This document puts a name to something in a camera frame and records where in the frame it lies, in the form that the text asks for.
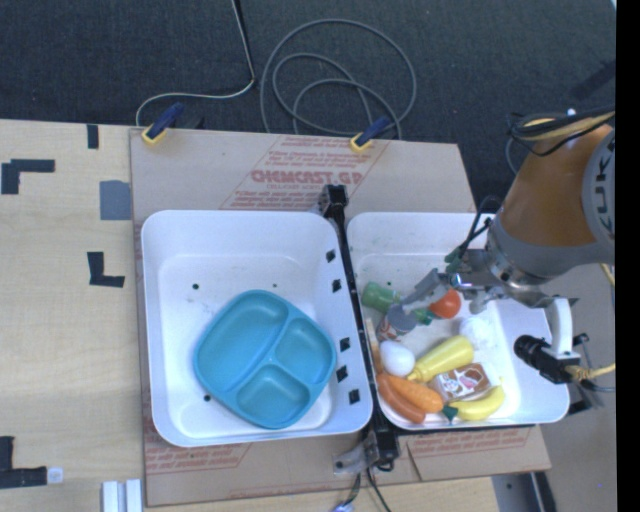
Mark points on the white plastic tray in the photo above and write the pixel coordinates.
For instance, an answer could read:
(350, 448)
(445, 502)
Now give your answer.
(530, 395)
(240, 250)

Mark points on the brown printed carton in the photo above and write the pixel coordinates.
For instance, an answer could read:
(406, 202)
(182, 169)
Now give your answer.
(462, 382)

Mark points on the blue divided plate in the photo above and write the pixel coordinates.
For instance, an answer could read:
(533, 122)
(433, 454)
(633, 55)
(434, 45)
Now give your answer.
(260, 350)

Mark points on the orange toy fruit green stem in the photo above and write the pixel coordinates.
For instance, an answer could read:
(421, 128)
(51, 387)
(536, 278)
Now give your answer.
(447, 303)

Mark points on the thin black rod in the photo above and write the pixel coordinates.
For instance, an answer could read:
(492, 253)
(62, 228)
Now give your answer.
(352, 285)

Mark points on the white round toy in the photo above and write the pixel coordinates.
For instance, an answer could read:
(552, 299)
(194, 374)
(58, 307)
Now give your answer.
(476, 331)

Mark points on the white egg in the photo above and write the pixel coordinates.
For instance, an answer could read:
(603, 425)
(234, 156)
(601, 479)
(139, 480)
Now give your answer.
(397, 358)

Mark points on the orange sausage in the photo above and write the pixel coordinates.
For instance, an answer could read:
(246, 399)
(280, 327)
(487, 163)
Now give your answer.
(397, 404)

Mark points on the green bottle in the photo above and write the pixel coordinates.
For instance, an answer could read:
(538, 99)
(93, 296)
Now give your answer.
(377, 296)

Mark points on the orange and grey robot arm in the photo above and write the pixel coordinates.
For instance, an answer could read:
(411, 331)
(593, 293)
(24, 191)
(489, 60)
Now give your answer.
(545, 210)

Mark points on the yellow banana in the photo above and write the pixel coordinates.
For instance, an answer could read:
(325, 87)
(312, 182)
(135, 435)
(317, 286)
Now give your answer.
(480, 406)

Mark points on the small can grey lid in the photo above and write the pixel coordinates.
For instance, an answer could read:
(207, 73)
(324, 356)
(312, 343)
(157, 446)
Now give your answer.
(396, 325)

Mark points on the yellow mustard bottle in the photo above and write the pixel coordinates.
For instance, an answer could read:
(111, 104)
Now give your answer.
(445, 356)

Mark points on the black cylinder on white bracket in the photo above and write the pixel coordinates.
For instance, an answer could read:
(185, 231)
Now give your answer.
(542, 355)

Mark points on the brown cardboard board red print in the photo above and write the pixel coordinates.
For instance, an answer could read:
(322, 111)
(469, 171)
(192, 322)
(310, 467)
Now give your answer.
(210, 170)

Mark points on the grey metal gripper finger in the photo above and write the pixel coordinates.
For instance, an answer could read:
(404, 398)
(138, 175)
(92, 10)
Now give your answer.
(424, 290)
(480, 300)

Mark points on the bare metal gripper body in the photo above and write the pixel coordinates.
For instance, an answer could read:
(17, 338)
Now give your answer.
(482, 272)

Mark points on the orange carrot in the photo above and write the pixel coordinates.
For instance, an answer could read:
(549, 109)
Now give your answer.
(417, 394)

